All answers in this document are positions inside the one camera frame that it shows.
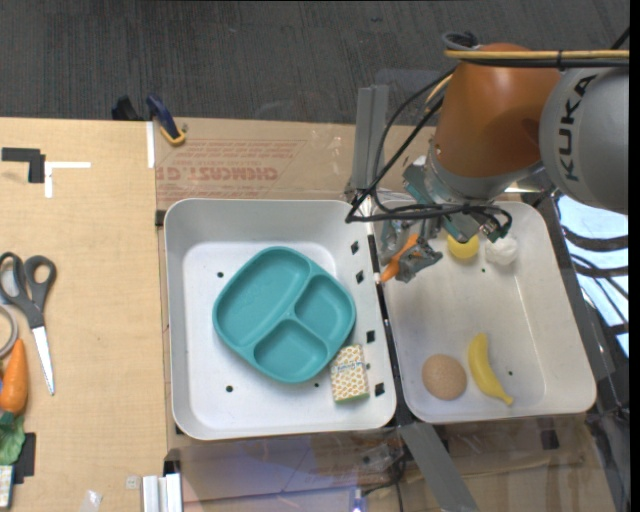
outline black scissors handle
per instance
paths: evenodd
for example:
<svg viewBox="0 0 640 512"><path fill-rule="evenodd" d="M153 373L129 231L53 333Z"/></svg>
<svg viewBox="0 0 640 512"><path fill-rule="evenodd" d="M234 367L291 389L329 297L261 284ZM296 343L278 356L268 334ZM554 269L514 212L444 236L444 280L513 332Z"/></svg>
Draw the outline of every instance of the black scissors handle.
<svg viewBox="0 0 640 512"><path fill-rule="evenodd" d="M13 266L13 278L16 283L16 295L10 295L0 280L0 295L9 302L18 306L27 317L29 327L32 329L44 325L44 303L49 289L56 279L57 271L54 263L44 256L32 256L26 262L22 262L19 256L12 252L5 252L0 256L0 269L5 261L10 261ZM36 271L40 266L46 266L49 275L44 281L36 280ZM27 292L27 283L32 297Z"/></svg>

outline teal divided plate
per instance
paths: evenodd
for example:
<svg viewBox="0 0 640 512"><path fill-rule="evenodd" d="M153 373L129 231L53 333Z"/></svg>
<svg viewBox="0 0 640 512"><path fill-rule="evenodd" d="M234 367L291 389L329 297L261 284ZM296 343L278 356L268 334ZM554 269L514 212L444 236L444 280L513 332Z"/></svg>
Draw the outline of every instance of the teal divided plate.
<svg viewBox="0 0 640 512"><path fill-rule="evenodd" d="M347 290L288 247L256 254L213 306L213 325L226 345L271 378L292 384L331 361L355 317Z"/></svg>

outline lemon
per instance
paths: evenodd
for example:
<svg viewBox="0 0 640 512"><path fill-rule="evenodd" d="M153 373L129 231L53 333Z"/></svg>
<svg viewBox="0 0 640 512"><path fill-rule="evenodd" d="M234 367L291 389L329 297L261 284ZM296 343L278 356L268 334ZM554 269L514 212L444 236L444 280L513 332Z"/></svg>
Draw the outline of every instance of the lemon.
<svg viewBox="0 0 640 512"><path fill-rule="evenodd" d="M476 254L478 254L478 249L480 248L480 239L478 235L473 235L466 244L461 244L451 235L447 236L447 247L449 248L449 252L453 254L456 258L461 260L468 260L472 258Z"/></svg>

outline metal ring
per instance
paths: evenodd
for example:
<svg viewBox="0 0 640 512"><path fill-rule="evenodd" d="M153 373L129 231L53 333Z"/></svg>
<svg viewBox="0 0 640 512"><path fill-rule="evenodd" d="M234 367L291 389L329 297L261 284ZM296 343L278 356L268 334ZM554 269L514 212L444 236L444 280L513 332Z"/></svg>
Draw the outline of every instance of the metal ring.
<svg viewBox="0 0 640 512"><path fill-rule="evenodd" d="M2 304L0 304L0 315L4 315L9 319L9 324L11 325L11 331L9 332L9 340L4 344L2 348L0 348L0 358L6 356L18 338L18 322L16 321L15 315L7 308L5 308Z"/></svg>

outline banana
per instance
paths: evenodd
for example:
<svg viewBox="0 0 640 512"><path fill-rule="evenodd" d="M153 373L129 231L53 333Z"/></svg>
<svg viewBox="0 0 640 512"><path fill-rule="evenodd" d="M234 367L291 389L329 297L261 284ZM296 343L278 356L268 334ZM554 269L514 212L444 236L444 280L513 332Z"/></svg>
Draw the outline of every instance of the banana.
<svg viewBox="0 0 640 512"><path fill-rule="evenodd" d="M489 363L489 340L484 333L477 334L469 343L467 351L469 367L473 380L485 395L500 398L507 405L513 403L513 397L507 395L502 384Z"/></svg>

